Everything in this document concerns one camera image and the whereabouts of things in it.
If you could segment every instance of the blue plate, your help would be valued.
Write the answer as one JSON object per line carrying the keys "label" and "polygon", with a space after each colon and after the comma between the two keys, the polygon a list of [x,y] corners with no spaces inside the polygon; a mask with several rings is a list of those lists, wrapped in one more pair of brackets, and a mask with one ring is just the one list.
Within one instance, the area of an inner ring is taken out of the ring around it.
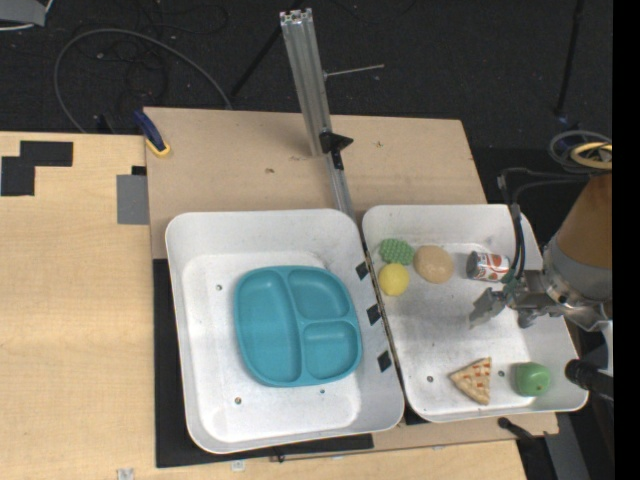
{"label": "blue plate", "polygon": [[362,341],[349,292],[331,272],[283,266],[245,274],[234,294],[240,352],[269,386],[311,386],[349,375]]}

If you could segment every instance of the soda can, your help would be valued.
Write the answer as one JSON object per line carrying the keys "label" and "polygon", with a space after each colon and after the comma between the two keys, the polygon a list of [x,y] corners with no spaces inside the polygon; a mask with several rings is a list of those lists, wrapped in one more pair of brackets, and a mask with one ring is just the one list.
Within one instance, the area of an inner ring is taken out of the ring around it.
{"label": "soda can", "polygon": [[509,272],[510,266],[506,256],[473,251],[467,259],[467,275],[471,279],[498,282]]}

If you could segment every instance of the yellow cable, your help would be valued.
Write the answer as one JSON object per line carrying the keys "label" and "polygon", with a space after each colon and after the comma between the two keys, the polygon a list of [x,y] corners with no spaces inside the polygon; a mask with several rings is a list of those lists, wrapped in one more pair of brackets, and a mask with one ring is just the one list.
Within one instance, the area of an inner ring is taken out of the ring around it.
{"label": "yellow cable", "polygon": [[585,151],[593,151],[594,149],[604,149],[613,153],[613,145],[607,142],[587,142],[571,150],[571,160],[575,163],[591,167],[593,169],[613,170],[613,161],[607,162],[604,160],[592,160],[591,158],[584,158],[581,153]]}

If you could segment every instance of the black clip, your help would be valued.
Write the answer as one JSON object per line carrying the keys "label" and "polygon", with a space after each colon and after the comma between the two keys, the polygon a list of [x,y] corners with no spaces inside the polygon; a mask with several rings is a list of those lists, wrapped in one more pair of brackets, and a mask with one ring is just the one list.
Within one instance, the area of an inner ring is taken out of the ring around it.
{"label": "black clip", "polygon": [[344,164],[342,163],[340,151],[352,142],[353,139],[343,135],[338,135],[337,133],[326,131],[320,134],[320,146],[322,147],[322,152],[325,154],[331,153],[333,166],[341,171],[344,171]]}

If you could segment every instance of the pizza slice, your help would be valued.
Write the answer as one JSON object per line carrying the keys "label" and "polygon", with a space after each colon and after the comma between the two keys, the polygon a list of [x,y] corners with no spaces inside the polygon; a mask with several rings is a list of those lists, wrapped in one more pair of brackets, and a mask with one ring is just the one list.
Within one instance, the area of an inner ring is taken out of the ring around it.
{"label": "pizza slice", "polygon": [[491,398],[491,358],[485,357],[452,373],[449,378],[456,387],[479,404],[489,405]]}

